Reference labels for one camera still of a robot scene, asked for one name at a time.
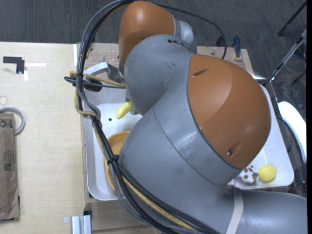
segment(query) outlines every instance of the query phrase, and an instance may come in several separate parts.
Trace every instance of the yellow lemon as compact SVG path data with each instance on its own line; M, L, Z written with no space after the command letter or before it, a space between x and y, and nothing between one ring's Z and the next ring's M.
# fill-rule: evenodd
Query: yellow lemon
M261 180L268 182L275 178L276 170L272 165L264 165L260 167L258 175Z

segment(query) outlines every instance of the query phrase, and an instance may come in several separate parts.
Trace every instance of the yellow bowl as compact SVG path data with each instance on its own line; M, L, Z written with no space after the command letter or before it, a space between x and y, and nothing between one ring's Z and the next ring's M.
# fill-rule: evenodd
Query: yellow bowl
M122 145L123 145L123 143L124 143L124 141L125 141L125 139L129 133L130 133L130 131L124 131L124 132L116 133L116 134L111 135L107 139L109 145L112 148L114 155L120 154L121 147L122 147ZM105 164L106 176L108 178L108 183L110 184L112 189L115 191L115 187L114 187L113 180L112 180L112 175L111 175L109 166L107 165L107 160L105 160L104 164Z

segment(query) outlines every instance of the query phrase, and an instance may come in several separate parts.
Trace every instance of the gray carpet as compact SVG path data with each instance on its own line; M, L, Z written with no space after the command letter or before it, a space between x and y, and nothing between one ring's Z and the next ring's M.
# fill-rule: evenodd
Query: gray carpet
M0 41L76 43L88 20L115 0L0 0ZM306 7L285 30L277 32L305 0L148 0L201 15L224 31L228 45L239 36L249 52L254 70L267 77L277 68L307 26ZM198 45L213 46L220 33L199 19L172 11L194 28ZM115 42L121 11L109 18L95 42ZM293 56L274 80L280 100L299 110L306 120L306 76L291 86L304 71L304 62Z

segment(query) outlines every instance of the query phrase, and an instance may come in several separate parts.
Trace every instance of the brown paper bag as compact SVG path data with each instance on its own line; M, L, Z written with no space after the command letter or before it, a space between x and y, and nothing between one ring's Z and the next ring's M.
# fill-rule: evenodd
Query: brown paper bag
M13 114L0 114L0 219L20 214Z

